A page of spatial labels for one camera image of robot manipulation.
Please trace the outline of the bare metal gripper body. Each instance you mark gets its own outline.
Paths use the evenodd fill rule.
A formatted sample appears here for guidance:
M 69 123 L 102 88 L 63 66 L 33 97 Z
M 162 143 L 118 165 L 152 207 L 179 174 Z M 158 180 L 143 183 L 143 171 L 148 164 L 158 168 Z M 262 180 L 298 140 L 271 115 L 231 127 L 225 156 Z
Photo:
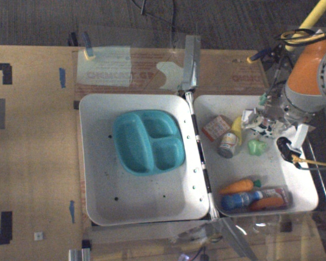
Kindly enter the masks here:
M 311 108 L 303 99 L 291 100 L 289 98 L 262 98 L 259 101 L 260 127 L 273 132 L 275 121 L 290 123 L 298 126 L 302 123 L 310 123 L 315 116 L 314 108 Z

